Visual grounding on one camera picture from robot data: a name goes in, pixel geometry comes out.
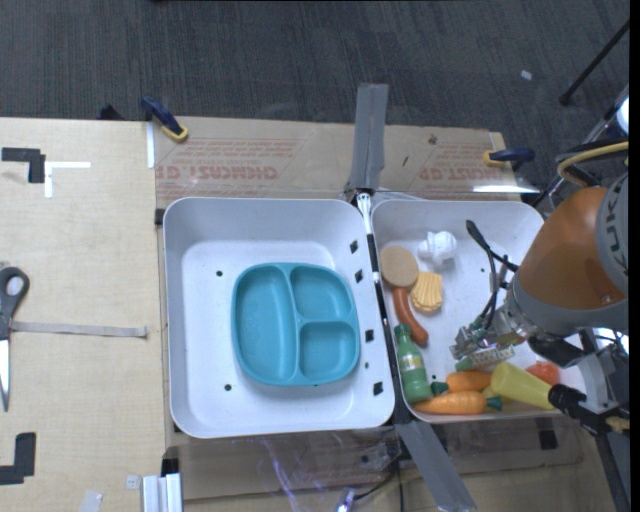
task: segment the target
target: blue plate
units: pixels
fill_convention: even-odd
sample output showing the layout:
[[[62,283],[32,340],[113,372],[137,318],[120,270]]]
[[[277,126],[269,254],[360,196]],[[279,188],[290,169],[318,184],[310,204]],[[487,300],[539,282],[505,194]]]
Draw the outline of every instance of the blue plate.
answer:
[[[238,363],[264,384],[326,384],[348,375],[360,357],[351,291],[318,265],[245,270],[233,288],[231,332]]]

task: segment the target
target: scissors blade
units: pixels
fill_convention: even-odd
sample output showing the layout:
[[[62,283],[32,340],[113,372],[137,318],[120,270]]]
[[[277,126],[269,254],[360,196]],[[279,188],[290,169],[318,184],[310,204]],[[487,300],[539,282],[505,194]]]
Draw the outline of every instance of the scissors blade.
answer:
[[[9,410],[9,339],[0,339],[0,388],[2,408]]]

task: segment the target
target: yellow cable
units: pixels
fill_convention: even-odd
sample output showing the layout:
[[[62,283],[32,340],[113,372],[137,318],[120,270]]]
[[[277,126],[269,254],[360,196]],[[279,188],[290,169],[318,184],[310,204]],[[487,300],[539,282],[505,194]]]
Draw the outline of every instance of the yellow cable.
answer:
[[[582,153],[578,153],[577,155],[574,155],[571,158],[567,158],[566,160],[560,162],[560,165],[558,165],[558,174],[560,175],[561,178],[565,180],[584,186],[585,184],[582,181],[576,179],[574,176],[571,176],[570,174],[565,172],[567,167],[570,167],[573,164],[577,164],[578,162],[584,162],[585,160],[596,158],[598,156],[607,155],[609,153],[616,153],[617,151],[624,151],[625,149],[629,149],[628,141],[619,142],[618,144],[611,144],[610,146],[603,146],[601,148],[590,149],[588,151],[583,151]]]

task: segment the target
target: wooden surface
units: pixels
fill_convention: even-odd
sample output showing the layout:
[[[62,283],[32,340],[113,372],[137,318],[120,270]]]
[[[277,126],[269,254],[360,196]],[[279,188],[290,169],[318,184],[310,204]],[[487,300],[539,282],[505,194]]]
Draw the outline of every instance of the wooden surface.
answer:
[[[0,486],[2,511],[76,511],[88,490],[101,512],[139,510],[127,476],[157,474],[164,452],[155,185],[144,123],[1,119],[2,147],[39,148],[54,197],[27,164],[0,162],[0,261],[31,289],[16,320],[147,326],[146,340],[12,333],[11,403],[0,412],[0,465],[37,435],[35,475]]]

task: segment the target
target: red tomato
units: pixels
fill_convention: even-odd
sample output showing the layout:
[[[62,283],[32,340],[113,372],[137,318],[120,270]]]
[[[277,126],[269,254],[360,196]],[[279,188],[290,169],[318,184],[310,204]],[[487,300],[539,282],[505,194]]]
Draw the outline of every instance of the red tomato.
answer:
[[[525,370],[552,386],[560,382],[560,369],[549,361],[536,361]]]

